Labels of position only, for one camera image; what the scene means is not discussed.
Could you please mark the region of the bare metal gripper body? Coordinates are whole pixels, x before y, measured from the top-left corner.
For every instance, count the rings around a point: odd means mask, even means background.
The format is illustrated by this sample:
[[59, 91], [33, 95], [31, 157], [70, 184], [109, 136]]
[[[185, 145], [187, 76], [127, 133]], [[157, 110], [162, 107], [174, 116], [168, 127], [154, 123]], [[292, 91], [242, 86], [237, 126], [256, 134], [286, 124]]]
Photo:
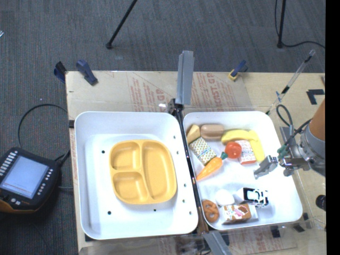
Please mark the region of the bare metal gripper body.
[[307, 140], [288, 140], [278, 150], [278, 162], [286, 171], [319, 171], [319, 148]]

